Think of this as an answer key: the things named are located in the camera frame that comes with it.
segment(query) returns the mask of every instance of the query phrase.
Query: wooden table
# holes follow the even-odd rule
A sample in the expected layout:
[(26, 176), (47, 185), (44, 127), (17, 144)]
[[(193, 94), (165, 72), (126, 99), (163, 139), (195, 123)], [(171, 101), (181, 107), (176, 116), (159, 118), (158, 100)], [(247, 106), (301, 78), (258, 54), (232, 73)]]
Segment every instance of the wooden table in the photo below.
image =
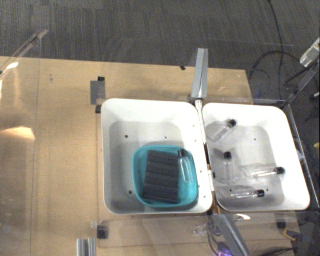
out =
[[(25, 58), (19, 64), (21, 76), (23, 70), (35, 65), (36, 59)], [(107, 98), (184, 101), (191, 92), (194, 70), (165, 65), (40, 60), (34, 177), (33, 184), (26, 187), (31, 190), (33, 185), (32, 256), (76, 255), (77, 238), (95, 237), (94, 223), (103, 216), (114, 223), (120, 221), (103, 208), (102, 191), (98, 191), (102, 166), (97, 138), (101, 135), (96, 106), (90, 105), (90, 81), (105, 77)], [(209, 68), (207, 84), (211, 96), (249, 101), (252, 97), (244, 70)], [(250, 238), (252, 227), (244, 229), (250, 249), (291, 245), (274, 223), (257, 225), (257, 231), (266, 229), (268, 235), (255, 239)], [(180, 235), (182, 241), (190, 236)], [(97, 255), (211, 255), (205, 238), (196, 238), (194, 243), (185, 241), (123, 247), (103, 247), (102, 242), (97, 246)]]

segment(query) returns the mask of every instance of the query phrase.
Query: clear plastic bottle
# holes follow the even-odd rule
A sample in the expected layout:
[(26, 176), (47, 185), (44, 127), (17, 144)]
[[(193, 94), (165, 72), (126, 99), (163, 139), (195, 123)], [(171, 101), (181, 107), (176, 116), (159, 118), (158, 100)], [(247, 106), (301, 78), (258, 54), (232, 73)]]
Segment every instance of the clear plastic bottle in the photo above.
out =
[(235, 186), (229, 190), (229, 195), (234, 200), (247, 200), (263, 198), (265, 191), (263, 189), (254, 189), (250, 186)]
[(272, 165), (251, 164), (240, 167), (245, 175), (251, 179), (258, 179), (260, 177), (267, 177), (272, 175), (280, 175), (285, 172), (283, 167), (274, 167)]
[(209, 139), (213, 142), (222, 140), (222, 138), (224, 138), (230, 132), (230, 130), (236, 126), (236, 124), (237, 122), (234, 119), (229, 120), (217, 132), (213, 134), (211, 139), (209, 137)]
[(204, 237), (209, 235), (220, 236), (221, 231), (218, 226), (215, 224), (212, 217), (209, 218), (208, 222), (202, 223), (201, 225), (197, 225), (193, 228), (192, 234), (197, 237)]
[(194, 178), (191, 171), (191, 161), (188, 157), (188, 152), (185, 149), (180, 149), (178, 150), (178, 155), (179, 155), (178, 166), (179, 166), (179, 170), (182, 175), (183, 181), (185, 183), (194, 182)]
[(224, 173), (224, 183), (231, 184), (235, 182), (235, 169), (234, 163), (232, 161), (231, 152), (227, 151), (223, 153), (223, 173)]

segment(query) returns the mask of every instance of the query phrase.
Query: glass vial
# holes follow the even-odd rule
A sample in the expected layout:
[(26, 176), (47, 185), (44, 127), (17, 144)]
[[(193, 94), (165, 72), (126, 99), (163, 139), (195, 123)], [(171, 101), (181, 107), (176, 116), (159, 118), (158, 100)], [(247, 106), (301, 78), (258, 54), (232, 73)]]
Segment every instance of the glass vial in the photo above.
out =
[(263, 198), (265, 196), (265, 191), (263, 189), (254, 189), (249, 186), (237, 186), (229, 190), (229, 194), (233, 199), (246, 200)]
[(230, 132), (230, 130), (236, 126), (236, 124), (237, 122), (234, 119), (231, 119), (230, 121), (226, 122), (216, 133), (214, 133), (211, 140), (213, 142), (222, 140)]
[(263, 164), (252, 164), (249, 166), (243, 166), (245, 175), (251, 179), (258, 179), (260, 177), (267, 177), (272, 175), (280, 175), (285, 172), (283, 167), (273, 167)]
[(227, 151), (223, 153), (223, 173), (224, 180), (227, 184), (235, 182), (235, 170), (234, 163), (232, 161), (231, 152)]
[(188, 157), (188, 152), (185, 149), (180, 149), (178, 150), (178, 155), (179, 155), (178, 166), (179, 166), (179, 170), (182, 175), (183, 181), (185, 183), (194, 182), (194, 178), (191, 172), (191, 161)]

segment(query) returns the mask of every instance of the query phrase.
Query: cable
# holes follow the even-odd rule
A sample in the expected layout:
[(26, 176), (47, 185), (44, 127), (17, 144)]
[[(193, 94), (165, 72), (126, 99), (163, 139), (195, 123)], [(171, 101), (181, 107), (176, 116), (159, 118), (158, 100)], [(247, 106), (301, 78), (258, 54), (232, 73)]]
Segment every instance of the cable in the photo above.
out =
[(287, 80), (284, 81), (284, 84), (289, 83), (291, 80), (295, 79), (296, 77), (298, 77), (299, 75), (303, 74), (304, 72), (308, 71), (309, 69), (311, 69), (314, 65), (316, 65), (317, 63), (314, 63), (311, 66), (307, 66), (304, 69), (302, 69), (301, 71), (299, 71), (298, 73), (296, 73), (295, 75), (289, 77)]
[(292, 250), (293, 250), (293, 248), (276, 249), (276, 250), (273, 250), (270, 252), (263, 253), (260, 256), (277, 256), (277, 255), (280, 255), (280, 254), (283, 254), (283, 253), (286, 253), (286, 252), (289, 252)]
[[(284, 49), (284, 46), (283, 46), (283, 41), (282, 41), (282, 37), (281, 37), (281, 33), (280, 33), (280, 28), (279, 28), (279, 24), (278, 24), (278, 19), (277, 19), (277, 16), (276, 16), (276, 12), (275, 12), (274, 6), (272, 5), (271, 0), (267, 0), (267, 2), (269, 3), (270, 8), (271, 8), (271, 11), (272, 11), (272, 14), (273, 14), (273, 18), (274, 18), (274, 22), (275, 22), (275, 27), (276, 27), (276, 30), (277, 30), (278, 36), (279, 36), (279, 42), (280, 42), (281, 51), (284, 52), (285, 49)], [(282, 67), (282, 64), (283, 64), (283, 60), (284, 60), (284, 54), (282, 53), (282, 54), (281, 54), (281, 57), (280, 57), (279, 67), (278, 67), (278, 92), (279, 92), (279, 97), (280, 97), (280, 99), (281, 99), (281, 93), (280, 93), (280, 73), (281, 73), (281, 67)]]
[(250, 73), (248, 75), (248, 78), (251, 79), (253, 72), (257, 69), (257, 66), (260, 64), (260, 62), (263, 60), (263, 58), (265, 58), (268, 55), (273, 55), (273, 54), (284, 54), (289, 56), (290, 58), (292, 58), (293, 60), (297, 61), (300, 63), (300, 60), (298, 58), (296, 58), (295, 56), (291, 55), (288, 52), (282, 51), (282, 50), (271, 50), (271, 51), (267, 51), (263, 54), (260, 55), (260, 57), (255, 61), (255, 63), (253, 64)]
[(269, 89), (270, 89), (270, 87), (271, 87), (271, 78), (270, 78), (270, 75), (268, 74), (268, 72), (266, 72), (266, 71), (264, 71), (263, 69), (260, 69), (260, 68), (255, 68), (255, 69), (252, 69), (252, 70), (250, 70), (250, 71), (260, 71), (261, 73), (264, 73), (267, 77), (268, 77), (268, 87), (266, 88), (266, 90), (265, 91), (263, 91), (263, 92), (261, 92), (261, 96), (262, 95), (265, 95), (268, 91), (269, 91)]
[(214, 249), (214, 247), (211, 244), (209, 233), (207, 235), (208, 235), (208, 242), (209, 242), (209, 246), (210, 246), (211, 250), (213, 251), (214, 255), (219, 256), (219, 254), (217, 253), (217, 251)]
[(312, 118), (319, 119), (319, 100), (317, 100), (316, 103), (312, 105), (309, 115), (304, 119), (304, 122), (306, 123)]

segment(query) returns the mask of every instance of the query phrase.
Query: blue tray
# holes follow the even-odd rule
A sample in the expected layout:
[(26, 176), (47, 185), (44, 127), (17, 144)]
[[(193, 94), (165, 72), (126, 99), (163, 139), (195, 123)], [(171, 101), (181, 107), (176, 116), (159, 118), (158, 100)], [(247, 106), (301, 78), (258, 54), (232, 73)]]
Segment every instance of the blue tray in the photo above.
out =
[(172, 208), (172, 207), (181, 207), (192, 204), (198, 196), (198, 182), (196, 168), (192, 155), (188, 152), (187, 157), (191, 161), (191, 170), (190, 173), (193, 176), (192, 182), (184, 182), (182, 175), (179, 175), (178, 181), (178, 200), (177, 203), (166, 203), (155, 200), (148, 200), (142, 198), (143, 187), (145, 183), (145, 174), (147, 166), (147, 157), (149, 150), (156, 150), (168, 153), (178, 154), (178, 150), (183, 149), (180, 146), (174, 145), (148, 145), (143, 146), (137, 149), (132, 156), (132, 178), (135, 195), (138, 200), (149, 207), (156, 208)]

